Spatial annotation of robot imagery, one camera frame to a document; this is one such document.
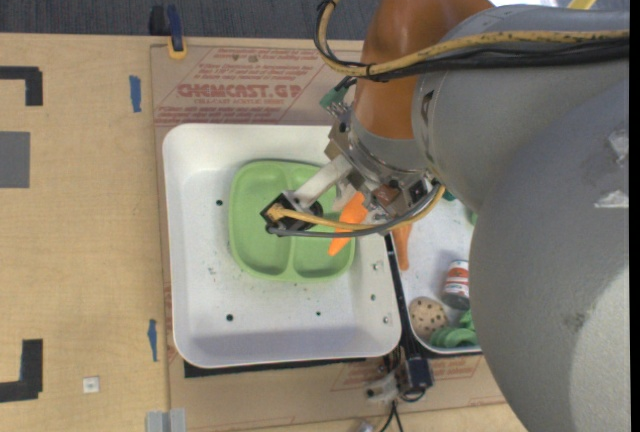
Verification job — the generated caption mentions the green divided plate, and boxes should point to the green divided plate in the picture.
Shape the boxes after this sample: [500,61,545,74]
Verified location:
[228,159,358,284]

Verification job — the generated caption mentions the green grapes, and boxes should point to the green grapes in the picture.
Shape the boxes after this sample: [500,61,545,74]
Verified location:
[429,308,479,349]

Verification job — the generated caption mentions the thin black rod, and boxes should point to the thin black rod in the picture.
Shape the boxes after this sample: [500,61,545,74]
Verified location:
[383,233,417,357]

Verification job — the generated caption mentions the brown dotted biscuit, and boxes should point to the brown dotted biscuit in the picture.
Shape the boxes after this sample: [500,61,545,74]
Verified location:
[408,295,449,342]

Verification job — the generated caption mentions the black block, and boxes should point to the black block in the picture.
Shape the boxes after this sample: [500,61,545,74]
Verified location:
[403,354,434,392]

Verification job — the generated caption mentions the white plastic tray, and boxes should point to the white plastic tray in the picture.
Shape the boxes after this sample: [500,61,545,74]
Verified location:
[387,189,484,355]
[161,122,403,369]

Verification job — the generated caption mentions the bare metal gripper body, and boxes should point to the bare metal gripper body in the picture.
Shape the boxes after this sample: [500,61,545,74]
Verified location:
[323,103,443,223]

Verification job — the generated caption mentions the orange carrot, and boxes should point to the orange carrot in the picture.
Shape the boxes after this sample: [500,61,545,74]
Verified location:
[391,220,414,272]
[327,191,368,258]

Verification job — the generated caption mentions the red and white can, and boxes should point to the red and white can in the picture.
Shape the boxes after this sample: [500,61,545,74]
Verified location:
[440,259,472,311]

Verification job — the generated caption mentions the brown cardboard board red print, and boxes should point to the brown cardboard board red print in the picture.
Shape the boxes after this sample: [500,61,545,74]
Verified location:
[149,37,507,432]

